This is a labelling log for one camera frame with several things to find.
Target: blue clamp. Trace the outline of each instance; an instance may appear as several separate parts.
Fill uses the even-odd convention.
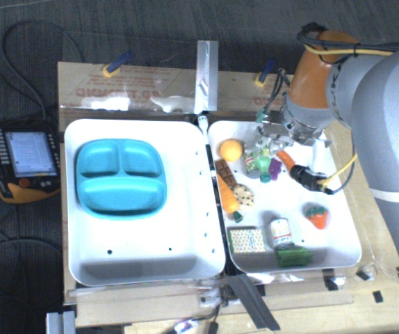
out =
[[[129,62],[132,58],[133,58],[133,52],[127,51],[123,55],[117,57],[112,63],[106,65],[102,69],[102,72],[106,77],[111,78],[120,71],[121,65]]]
[[[272,72],[275,65],[275,59],[271,58],[267,63],[264,69],[258,73],[255,77],[255,84],[257,86],[263,87],[268,81],[268,75]]]

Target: can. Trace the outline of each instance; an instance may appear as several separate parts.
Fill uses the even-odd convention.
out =
[[[284,248],[293,245],[288,219],[278,218],[271,221],[270,232],[274,239],[274,248]]]

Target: table surface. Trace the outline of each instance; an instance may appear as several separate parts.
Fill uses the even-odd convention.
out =
[[[73,100],[76,100],[73,92],[77,88],[83,88],[84,83],[90,83],[88,81],[92,80],[94,69],[101,70],[96,68],[96,65],[87,63],[59,64],[61,105],[68,101],[72,94]],[[185,85],[192,85],[194,72],[168,72],[176,75],[169,88],[185,89]],[[263,103],[267,102],[275,77],[270,76],[270,83],[263,88],[255,86],[253,78],[254,75],[250,73],[219,72],[218,109],[225,110],[227,107],[227,111],[231,112],[258,111]],[[98,88],[102,89],[102,81],[95,80]],[[152,93],[164,97],[161,87],[152,90],[148,81],[146,83],[134,87],[137,90],[138,101],[141,97],[142,102],[147,102],[148,95]],[[116,118],[120,115],[91,109],[61,107],[60,131],[64,132],[66,126],[78,118]],[[337,168],[340,168],[351,155],[350,132],[340,124],[334,123],[325,130],[325,135],[332,141],[330,147],[334,162]],[[60,144],[60,150],[64,155],[63,143]],[[119,286],[117,289],[110,287],[104,291],[98,289],[95,293],[76,289],[76,282],[67,265],[67,199],[65,160],[62,161],[65,298],[68,304],[76,303],[76,327],[132,323],[124,326],[125,333],[164,333],[173,329],[183,318],[209,312],[209,309],[198,306],[198,294],[188,284]],[[344,192],[361,241],[363,255],[359,267],[353,269],[353,275],[345,278],[345,283],[339,286],[337,291],[327,290],[323,280],[315,278],[266,286],[265,302],[272,310],[282,333],[399,333],[399,278],[395,271],[399,265],[398,256],[380,211],[369,193],[360,165],[356,165]],[[370,280],[356,276],[357,269],[368,273]],[[199,326],[189,333],[206,333],[208,322],[199,321]],[[263,331],[256,328],[244,307],[238,302],[221,308],[217,322],[219,333],[222,334]]]

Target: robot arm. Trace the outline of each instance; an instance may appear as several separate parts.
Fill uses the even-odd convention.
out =
[[[311,32],[316,38],[308,38]],[[351,130],[366,181],[399,255],[399,45],[361,45],[317,24],[280,113],[289,136],[312,144],[335,120]]]

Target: red strawberry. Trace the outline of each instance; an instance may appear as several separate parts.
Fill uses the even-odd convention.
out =
[[[312,207],[306,212],[306,218],[313,223],[317,229],[324,229],[326,226],[328,211],[324,207]]]

